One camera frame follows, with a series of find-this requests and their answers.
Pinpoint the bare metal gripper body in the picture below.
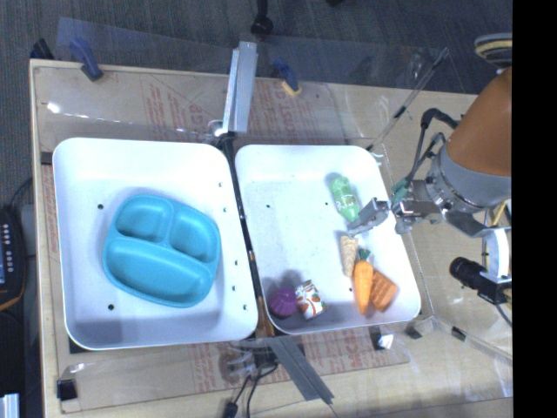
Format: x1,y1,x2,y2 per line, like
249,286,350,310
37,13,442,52
390,178,476,226

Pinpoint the green plastic bottle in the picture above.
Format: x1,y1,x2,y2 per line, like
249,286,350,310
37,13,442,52
328,174,362,224

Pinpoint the beige toy bread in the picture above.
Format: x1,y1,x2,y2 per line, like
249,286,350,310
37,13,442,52
339,234,359,278

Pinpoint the orange carrot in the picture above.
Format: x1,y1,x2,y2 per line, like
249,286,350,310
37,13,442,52
352,247,375,316

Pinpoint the orange biscuit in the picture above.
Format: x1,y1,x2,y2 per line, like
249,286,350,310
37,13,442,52
369,269,399,314

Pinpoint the white plastic tray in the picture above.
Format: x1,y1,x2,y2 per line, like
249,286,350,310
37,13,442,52
51,136,259,351
233,144,422,335

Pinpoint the white can orange print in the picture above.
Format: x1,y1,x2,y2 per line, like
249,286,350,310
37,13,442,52
294,279,328,321

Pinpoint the blue divided plate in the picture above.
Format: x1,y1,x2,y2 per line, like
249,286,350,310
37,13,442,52
102,192,223,309

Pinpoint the brown cardboard board red print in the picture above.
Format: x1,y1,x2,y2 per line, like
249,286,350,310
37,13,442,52
33,65,433,414

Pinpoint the black cylinder on white bracket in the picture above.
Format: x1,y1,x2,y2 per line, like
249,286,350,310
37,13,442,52
449,226,513,305

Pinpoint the black block with thin wires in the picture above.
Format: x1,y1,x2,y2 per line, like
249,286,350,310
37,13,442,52
252,351,279,370

